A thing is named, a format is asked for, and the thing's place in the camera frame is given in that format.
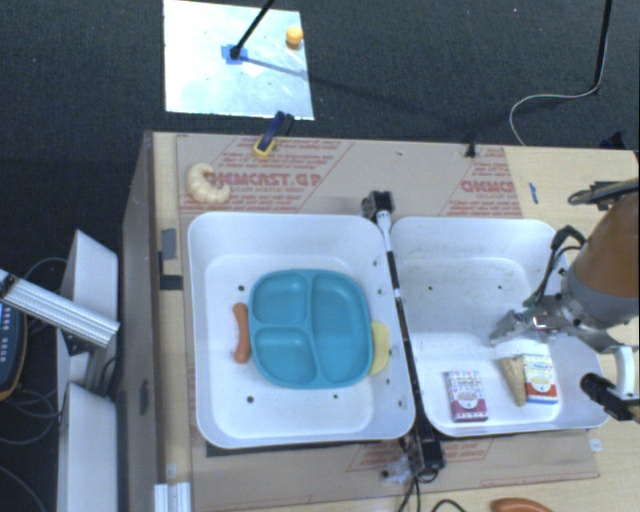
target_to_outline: orange ball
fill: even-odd
[[[289,27],[286,34],[287,44],[298,46],[304,37],[304,32],[300,27]]]

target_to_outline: white cable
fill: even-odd
[[[552,93],[532,94],[531,96],[527,96],[526,98],[522,98],[513,107],[511,107],[511,112],[509,112],[509,126],[511,126],[511,131],[513,132],[513,134],[515,135],[516,139],[518,139],[518,142],[522,146],[526,146],[526,144],[524,143],[524,141],[522,140],[522,138],[518,134],[518,131],[516,130],[516,127],[513,124],[513,113],[515,112],[515,110],[520,105],[522,105],[523,103],[525,103],[525,102],[527,102],[529,100],[532,100],[532,99],[554,98],[554,99],[559,99],[559,100],[577,100],[577,99],[580,99],[580,98],[585,98],[587,96],[591,96],[598,89],[600,89],[600,85],[602,85],[602,75],[603,75],[603,72],[604,72],[604,63],[605,63],[606,57],[607,57],[607,42],[608,42],[608,39],[605,39],[604,51],[602,53],[602,64],[600,66],[600,69],[598,70],[598,80],[596,81],[595,85],[591,89],[589,89],[587,92],[583,92],[582,94],[552,94]]]

